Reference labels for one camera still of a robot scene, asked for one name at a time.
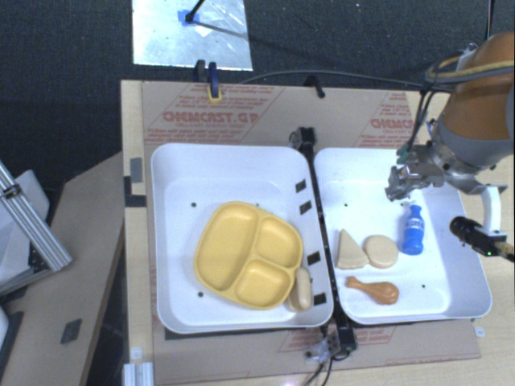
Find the metal sheet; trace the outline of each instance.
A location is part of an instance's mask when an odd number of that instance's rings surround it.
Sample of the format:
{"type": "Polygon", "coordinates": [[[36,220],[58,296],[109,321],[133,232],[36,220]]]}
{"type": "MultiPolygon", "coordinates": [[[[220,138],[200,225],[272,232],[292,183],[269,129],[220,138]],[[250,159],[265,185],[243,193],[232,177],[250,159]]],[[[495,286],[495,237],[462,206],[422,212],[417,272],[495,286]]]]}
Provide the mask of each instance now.
{"type": "Polygon", "coordinates": [[[184,15],[198,0],[133,0],[134,63],[252,71],[243,0],[206,0],[194,24],[184,15]]]}

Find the wire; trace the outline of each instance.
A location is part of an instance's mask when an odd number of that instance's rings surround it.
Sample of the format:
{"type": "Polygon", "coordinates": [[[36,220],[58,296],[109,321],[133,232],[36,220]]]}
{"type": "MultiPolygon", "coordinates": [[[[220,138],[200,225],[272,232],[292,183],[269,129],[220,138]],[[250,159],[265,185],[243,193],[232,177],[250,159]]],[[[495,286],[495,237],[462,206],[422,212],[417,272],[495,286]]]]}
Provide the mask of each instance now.
{"type": "Polygon", "coordinates": [[[405,86],[411,86],[415,88],[420,88],[419,83],[414,83],[412,81],[405,80],[397,80],[397,79],[388,79],[385,77],[375,77],[375,76],[367,76],[363,74],[349,73],[349,72],[337,72],[332,70],[311,70],[311,69],[302,69],[302,70],[284,70],[281,72],[270,72],[265,74],[260,74],[258,76],[250,77],[249,79],[245,79],[238,84],[247,84],[252,81],[265,79],[266,77],[274,77],[274,76],[285,76],[292,74],[327,74],[333,76],[346,76],[346,77],[355,77],[357,79],[365,79],[365,80],[375,80],[375,81],[384,81],[386,83],[395,83],[395,84],[403,84],[405,86]]]}
{"type": "Polygon", "coordinates": [[[513,255],[515,252],[513,251],[513,245],[506,242],[506,241],[497,241],[494,243],[494,246],[497,250],[499,250],[500,253],[504,253],[505,255],[511,255],[513,258],[513,255]]]}
{"type": "MultiPolygon", "coordinates": [[[[323,380],[323,383],[320,385],[320,386],[325,386],[328,381],[329,381],[329,376],[331,375],[331,370],[332,370],[332,362],[341,362],[342,360],[345,360],[347,359],[349,356],[350,356],[350,351],[348,351],[345,355],[341,356],[341,357],[337,357],[338,355],[334,355],[330,360],[329,360],[329,366],[328,366],[328,373],[326,374],[325,376],[325,379],[323,380]]],[[[319,365],[319,368],[316,370],[315,373],[313,373],[313,376],[311,376],[307,382],[304,384],[304,386],[309,386],[311,384],[311,382],[313,382],[313,380],[316,379],[316,377],[321,373],[321,371],[323,370],[323,365],[324,363],[321,363],[319,365]]]]}
{"type": "Polygon", "coordinates": [[[325,386],[328,383],[329,376],[331,375],[331,369],[332,369],[332,359],[329,360],[328,373],[326,374],[325,379],[323,380],[323,383],[320,386],[325,386]]]}
{"type": "Polygon", "coordinates": [[[422,124],[427,116],[427,111],[429,109],[429,104],[431,100],[433,99],[433,96],[440,92],[439,90],[432,91],[426,100],[427,92],[421,92],[420,101],[418,103],[417,112],[415,114],[414,119],[414,125],[413,125],[413,131],[411,132],[411,137],[408,140],[407,144],[407,151],[411,150],[411,147],[413,147],[413,143],[415,141],[415,138],[417,137],[417,133],[422,127],[422,124]]]}
{"type": "Polygon", "coordinates": [[[493,19],[493,7],[496,4],[496,0],[488,0],[488,15],[486,18],[486,32],[484,33],[484,39],[490,39],[490,31],[492,30],[492,19],[493,19]]]}
{"type": "MultiPolygon", "coordinates": [[[[451,58],[444,60],[438,69],[455,63],[457,59],[451,58]]],[[[512,60],[501,61],[498,63],[485,64],[474,68],[466,68],[458,72],[439,72],[435,67],[430,67],[426,72],[426,80],[433,84],[463,83],[465,81],[480,79],[483,77],[496,76],[499,74],[513,72],[514,62],[512,60]]]]}
{"type": "Polygon", "coordinates": [[[316,372],[315,372],[315,373],[313,373],[313,376],[312,376],[312,377],[310,377],[310,378],[307,380],[307,382],[304,384],[304,386],[309,386],[309,385],[311,384],[311,382],[312,382],[313,380],[315,380],[315,379],[316,379],[316,377],[320,374],[320,372],[322,371],[322,369],[323,369],[323,363],[321,363],[321,364],[319,365],[319,368],[318,368],[318,369],[316,369],[316,372]]]}

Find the table surface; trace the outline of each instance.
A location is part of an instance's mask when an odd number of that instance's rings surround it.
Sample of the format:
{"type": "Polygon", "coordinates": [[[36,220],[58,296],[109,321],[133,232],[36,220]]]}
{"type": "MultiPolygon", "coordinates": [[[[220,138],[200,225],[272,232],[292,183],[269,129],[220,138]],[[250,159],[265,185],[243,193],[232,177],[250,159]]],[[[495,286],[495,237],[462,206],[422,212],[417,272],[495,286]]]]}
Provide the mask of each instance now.
{"type": "MultiPolygon", "coordinates": [[[[125,97],[126,105],[130,102],[141,101],[141,93],[128,93],[129,88],[122,86],[122,98],[125,97]]],[[[416,92],[406,93],[410,109],[413,112],[418,103],[418,94],[416,92]]],[[[445,95],[435,96],[431,103],[429,118],[438,116],[442,110],[445,101],[445,95]]],[[[138,139],[139,133],[142,132],[142,122],[140,120],[124,122],[124,142],[128,147],[142,147],[142,139],[138,139]]],[[[424,134],[419,136],[419,141],[424,142],[424,134]]],[[[125,175],[129,174],[130,156],[125,156],[125,175]]],[[[483,183],[492,184],[508,184],[509,189],[501,196],[502,219],[501,227],[508,233],[509,242],[513,243],[513,156],[501,161],[497,168],[493,171],[485,171],[478,176],[483,183]]],[[[462,195],[463,205],[468,217],[481,220],[483,218],[483,206],[479,196],[462,195]]],[[[143,242],[146,239],[148,230],[144,216],[137,210],[129,210],[126,216],[131,217],[132,221],[138,222],[141,227],[139,230],[127,230],[128,240],[133,242],[143,242]]],[[[143,253],[135,253],[133,256],[128,253],[128,268],[136,268],[136,279],[141,283],[141,289],[138,293],[129,293],[129,315],[132,316],[132,324],[130,323],[130,343],[139,344],[151,348],[151,328],[145,324],[150,321],[150,299],[148,294],[148,271],[141,267],[141,259],[145,255],[143,253]],[[141,304],[148,305],[148,308],[141,307],[141,304]]],[[[483,318],[477,319],[474,326],[482,327],[484,337],[478,339],[481,358],[471,360],[447,361],[438,363],[424,363],[416,365],[384,367],[384,368],[366,368],[334,371],[328,384],[346,384],[346,385],[384,385],[384,384],[438,384],[438,385],[469,385],[469,384],[509,384],[509,379],[515,378],[515,366],[513,358],[515,358],[515,308],[513,299],[513,279],[514,269],[513,263],[502,258],[481,258],[484,271],[488,279],[490,290],[492,292],[492,309],[483,318]]],[[[322,373],[313,384],[322,384],[325,373],[322,373]]],[[[284,375],[273,377],[262,377],[243,380],[224,380],[207,382],[203,384],[212,385],[300,385],[304,384],[310,377],[309,374],[301,375],[284,375]]]]}
{"type": "Polygon", "coordinates": [[[123,210],[121,154],[66,183],[51,229],[73,262],[4,305],[23,319],[2,386],[86,384],[122,253],[123,210]],[[78,337],[61,344],[77,319],[78,337]]]}

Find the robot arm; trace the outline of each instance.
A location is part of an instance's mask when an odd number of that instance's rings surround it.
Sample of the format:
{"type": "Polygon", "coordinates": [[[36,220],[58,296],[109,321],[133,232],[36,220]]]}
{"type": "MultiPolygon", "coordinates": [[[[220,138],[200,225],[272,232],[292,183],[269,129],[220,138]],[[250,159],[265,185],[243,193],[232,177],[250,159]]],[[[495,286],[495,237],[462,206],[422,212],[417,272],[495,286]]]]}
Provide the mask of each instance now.
{"type": "Polygon", "coordinates": [[[513,154],[514,36],[513,32],[495,35],[427,72],[414,133],[399,150],[400,166],[392,167],[385,190],[391,200],[404,199],[415,189],[449,183],[466,194],[481,195],[484,225],[456,218],[451,231],[485,256],[502,255],[512,261],[513,246],[499,231],[499,193],[506,187],[481,184],[476,175],[513,154]],[[455,72],[443,71],[454,63],[455,72]],[[439,118],[431,122],[430,141],[413,146],[434,93],[426,103],[424,98],[434,86],[449,88],[449,84],[451,95],[439,118]]]}

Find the dark carpet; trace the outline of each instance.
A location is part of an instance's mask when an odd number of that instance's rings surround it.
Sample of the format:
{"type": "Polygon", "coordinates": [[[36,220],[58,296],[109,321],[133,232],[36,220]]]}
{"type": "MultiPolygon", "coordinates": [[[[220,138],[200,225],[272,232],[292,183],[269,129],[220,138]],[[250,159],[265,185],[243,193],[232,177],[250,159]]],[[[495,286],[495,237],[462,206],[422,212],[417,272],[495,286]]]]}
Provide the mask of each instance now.
{"type": "MultiPolygon", "coordinates": [[[[254,73],[323,68],[419,82],[436,59],[480,43],[488,0],[244,0],[254,73]]],[[[513,29],[496,0],[492,32],[513,29]]],[[[132,64],[131,0],[0,0],[0,159],[46,188],[121,149],[122,79],[190,80],[132,64]]],[[[302,84],[305,76],[269,78],[302,84]]],[[[342,77],[338,87],[403,88],[342,77]]]]}

